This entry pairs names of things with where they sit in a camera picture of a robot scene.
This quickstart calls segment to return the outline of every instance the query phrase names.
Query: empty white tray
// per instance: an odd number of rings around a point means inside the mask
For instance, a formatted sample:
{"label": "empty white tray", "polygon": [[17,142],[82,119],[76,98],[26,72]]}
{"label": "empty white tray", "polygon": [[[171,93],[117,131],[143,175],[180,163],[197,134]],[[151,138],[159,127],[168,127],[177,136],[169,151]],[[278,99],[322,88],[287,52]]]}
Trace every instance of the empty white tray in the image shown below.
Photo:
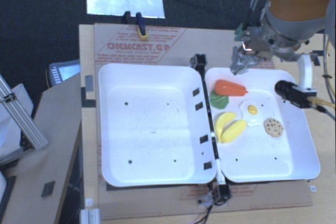
{"label": "empty white tray", "polygon": [[114,186],[208,183],[216,173],[200,75],[111,63],[99,72],[102,173]]}
{"label": "empty white tray", "polygon": [[[251,103],[257,107],[261,123],[247,126],[230,143],[217,143],[220,166],[228,179],[241,183],[313,179],[318,176],[320,164],[303,109],[288,101],[284,103],[274,90],[279,80],[294,82],[289,73],[250,69],[235,76],[229,68],[211,68],[206,73],[209,94],[218,79],[241,84],[248,93],[243,97],[229,97],[229,104],[224,110],[212,107],[213,120],[221,113],[231,111],[237,114],[236,119],[245,119],[249,123],[254,117],[244,107]],[[267,118],[282,123],[284,131],[281,137],[274,138],[266,133],[264,120]]]}

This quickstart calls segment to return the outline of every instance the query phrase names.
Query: tray with toy food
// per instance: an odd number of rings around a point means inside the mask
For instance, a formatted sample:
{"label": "tray with toy food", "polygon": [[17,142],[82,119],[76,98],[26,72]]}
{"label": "tray with toy food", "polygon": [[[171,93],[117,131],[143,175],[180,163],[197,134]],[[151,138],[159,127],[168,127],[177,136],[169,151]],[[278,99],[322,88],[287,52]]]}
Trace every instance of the tray with toy food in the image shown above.
{"label": "tray with toy food", "polygon": [[[207,102],[213,104],[218,80],[243,89],[241,96],[216,96],[222,99],[211,106],[215,125],[222,117],[216,143]],[[280,70],[234,76],[228,68],[212,68],[205,75],[206,96],[200,74],[190,67],[103,66],[98,84],[105,180],[117,187],[203,184],[214,179],[218,164],[239,183],[316,177],[320,167],[306,118],[276,95],[279,80],[293,79]],[[265,129],[270,119],[282,126],[281,134]]]}

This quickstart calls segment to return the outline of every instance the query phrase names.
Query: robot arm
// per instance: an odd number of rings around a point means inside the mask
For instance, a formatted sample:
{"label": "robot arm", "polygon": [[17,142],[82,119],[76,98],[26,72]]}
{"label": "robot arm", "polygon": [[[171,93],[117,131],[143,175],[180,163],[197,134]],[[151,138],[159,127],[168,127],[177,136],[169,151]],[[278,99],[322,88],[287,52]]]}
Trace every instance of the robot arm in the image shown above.
{"label": "robot arm", "polygon": [[231,71],[242,73],[273,55],[298,61],[301,44],[322,29],[335,46],[335,0],[268,0],[260,26],[241,25],[236,31],[242,46],[234,48]]}

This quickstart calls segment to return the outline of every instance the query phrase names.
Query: dark floor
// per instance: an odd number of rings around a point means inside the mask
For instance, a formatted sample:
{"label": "dark floor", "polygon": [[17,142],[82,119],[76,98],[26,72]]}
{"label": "dark floor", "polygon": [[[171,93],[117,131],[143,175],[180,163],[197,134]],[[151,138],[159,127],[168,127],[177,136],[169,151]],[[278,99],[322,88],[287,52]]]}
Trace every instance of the dark floor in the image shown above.
{"label": "dark floor", "polygon": [[[250,0],[163,0],[165,19],[148,25],[235,29],[245,18]],[[265,0],[259,0],[261,8]],[[256,23],[258,12],[251,22]],[[23,83],[35,108],[47,89],[45,70],[53,62],[75,60],[78,25],[121,23],[121,17],[86,13],[86,0],[0,0],[0,74],[11,87]],[[60,223],[77,223],[80,186],[78,163]]]}

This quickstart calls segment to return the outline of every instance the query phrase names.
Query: toy fried egg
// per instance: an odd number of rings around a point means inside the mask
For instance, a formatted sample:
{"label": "toy fried egg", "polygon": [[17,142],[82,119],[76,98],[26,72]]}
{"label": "toy fried egg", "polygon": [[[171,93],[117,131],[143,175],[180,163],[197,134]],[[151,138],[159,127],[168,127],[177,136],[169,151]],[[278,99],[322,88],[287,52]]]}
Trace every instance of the toy fried egg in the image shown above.
{"label": "toy fried egg", "polygon": [[239,110],[242,113],[242,119],[247,123],[247,126],[262,125],[264,116],[260,106],[253,100],[245,100],[239,105]]}

